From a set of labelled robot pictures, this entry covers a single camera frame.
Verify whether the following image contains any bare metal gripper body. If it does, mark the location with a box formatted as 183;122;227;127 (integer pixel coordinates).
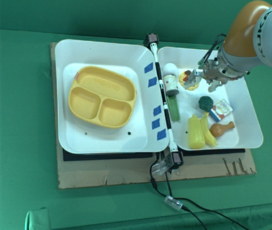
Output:
201;57;246;83

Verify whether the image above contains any yellow toy tart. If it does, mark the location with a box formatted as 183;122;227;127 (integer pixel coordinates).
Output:
178;70;201;91

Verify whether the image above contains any green broccoli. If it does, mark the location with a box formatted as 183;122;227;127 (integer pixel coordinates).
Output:
198;96;214;112

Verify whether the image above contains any white capped small bottle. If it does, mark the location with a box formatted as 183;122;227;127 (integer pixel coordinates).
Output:
162;63;180;97

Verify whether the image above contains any red white blue carton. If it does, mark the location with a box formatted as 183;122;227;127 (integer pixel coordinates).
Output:
209;99;234;122

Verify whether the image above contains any green cylinder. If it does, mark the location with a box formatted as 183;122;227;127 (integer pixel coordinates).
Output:
166;94;181;122

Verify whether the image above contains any white plastic tray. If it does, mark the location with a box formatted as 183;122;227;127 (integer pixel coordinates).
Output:
55;39;170;154
157;46;264;150

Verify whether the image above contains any thin black and white rod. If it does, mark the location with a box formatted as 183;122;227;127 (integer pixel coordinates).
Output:
150;42;178;153

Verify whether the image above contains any brown chicken drumstick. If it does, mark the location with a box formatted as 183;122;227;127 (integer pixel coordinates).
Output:
209;121;236;138

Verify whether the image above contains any yellow banana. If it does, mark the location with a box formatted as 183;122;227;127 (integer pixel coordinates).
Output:
200;111;218;147

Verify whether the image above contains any yellow bottle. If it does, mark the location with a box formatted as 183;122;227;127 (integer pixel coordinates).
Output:
188;114;206;150

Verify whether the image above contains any yellow divided plate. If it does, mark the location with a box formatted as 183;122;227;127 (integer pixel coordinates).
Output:
68;66;137;129

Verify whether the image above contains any brown cardboard board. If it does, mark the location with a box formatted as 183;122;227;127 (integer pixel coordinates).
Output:
50;42;257;190

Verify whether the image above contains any black block with thin wires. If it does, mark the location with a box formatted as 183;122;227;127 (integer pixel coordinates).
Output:
143;33;160;48
166;151;184;171

